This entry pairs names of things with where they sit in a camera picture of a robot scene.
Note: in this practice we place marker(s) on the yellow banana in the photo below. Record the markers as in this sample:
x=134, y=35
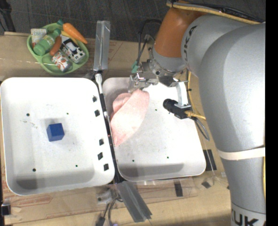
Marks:
x=67, y=35

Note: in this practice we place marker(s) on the pink cloth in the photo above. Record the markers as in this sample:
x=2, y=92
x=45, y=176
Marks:
x=127, y=119

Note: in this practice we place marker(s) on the green plastic bottle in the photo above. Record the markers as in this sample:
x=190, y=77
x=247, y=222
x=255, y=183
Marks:
x=43, y=45

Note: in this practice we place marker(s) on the brown cardboard board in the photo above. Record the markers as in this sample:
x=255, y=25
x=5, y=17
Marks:
x=176, y=204

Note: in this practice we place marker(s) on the white packet with red print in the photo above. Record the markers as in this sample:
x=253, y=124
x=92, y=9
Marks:
x=37, y=35

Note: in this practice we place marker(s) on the brown sausage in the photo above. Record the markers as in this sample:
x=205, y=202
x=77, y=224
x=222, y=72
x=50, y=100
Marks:
x=56, y=46

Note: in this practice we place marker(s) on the orange carrot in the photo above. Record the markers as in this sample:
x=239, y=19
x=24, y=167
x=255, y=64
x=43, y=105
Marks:
x=75, y=33

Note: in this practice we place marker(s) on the green divided plate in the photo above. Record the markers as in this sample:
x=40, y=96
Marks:
x=48, y=66

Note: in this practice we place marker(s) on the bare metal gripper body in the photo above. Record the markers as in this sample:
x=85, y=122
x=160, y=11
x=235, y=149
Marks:
x=153, y=72

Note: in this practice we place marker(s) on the white carton with black patches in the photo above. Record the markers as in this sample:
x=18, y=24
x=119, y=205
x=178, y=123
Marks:
x=74, y=50

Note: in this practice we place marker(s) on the black cylinder on white bracket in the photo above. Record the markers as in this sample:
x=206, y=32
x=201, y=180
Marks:
x=176, y=108

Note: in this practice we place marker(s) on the white plastic tray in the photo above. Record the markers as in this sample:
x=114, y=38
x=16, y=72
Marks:
x=59, y=154
x=162, y=140

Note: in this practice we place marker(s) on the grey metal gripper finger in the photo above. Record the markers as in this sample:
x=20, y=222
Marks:
x=144, y=86
x=133, y=85

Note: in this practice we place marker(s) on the white can with red print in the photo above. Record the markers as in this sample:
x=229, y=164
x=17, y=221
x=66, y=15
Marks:
x=61, y=62

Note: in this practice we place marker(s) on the blue cube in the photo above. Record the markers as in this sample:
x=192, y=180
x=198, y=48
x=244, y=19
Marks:
x=55, y=132

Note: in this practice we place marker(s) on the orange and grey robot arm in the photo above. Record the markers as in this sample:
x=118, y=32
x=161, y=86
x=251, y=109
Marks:
x=233, y=83

